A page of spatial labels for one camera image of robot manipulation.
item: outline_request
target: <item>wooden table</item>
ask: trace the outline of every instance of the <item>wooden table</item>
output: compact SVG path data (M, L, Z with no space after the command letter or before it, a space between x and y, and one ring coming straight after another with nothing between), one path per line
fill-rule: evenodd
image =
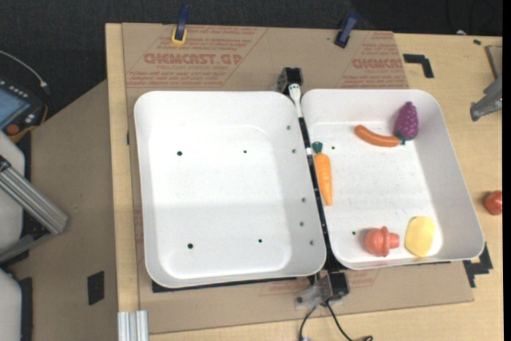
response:
M113 169L113 210L117 260L119 311L137 311L137 261L133 230L133 201L126 116L123 39L121 24L105 30L109 87L109 114ZM377 341L411 339L503 339L502 217L490 215L482 205L487 192L502 187L501 111L473 122L469 105L483 97L494 77L485 46L501 46L502 38L395 34L401 54L424 54L434 68L434 79L422 67L406 64L410 88L432 94L442 107L461 170L480 220L493 270L476 278L472 303L420 307L410 310L345 315L341 323L348 335L372 334ZM299 321L264 323L210 330L152 335L152 341L289 341L297 339ZM341 339L331 318L311 319L307 333L314 340Z

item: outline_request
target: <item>empty white tray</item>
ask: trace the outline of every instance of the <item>empty white tray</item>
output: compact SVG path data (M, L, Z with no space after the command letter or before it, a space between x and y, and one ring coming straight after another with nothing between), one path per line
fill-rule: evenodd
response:
M398 111L417 107L419 132L394 148L359 139L358 124L391 135ZM477 257L484 240L461 174L440 106L416 89L315 89L302 98L311 142L321 141L331 158L334 203L324 208L332 251L353 269L398 264L467 260ZM426 258L404 247L411 218L428 216L437 227ZM387 257L363 246L371 228L387 226L401 244Z
M326 259L282 94L153 91L135 104L146 268L164 287L309 276Z

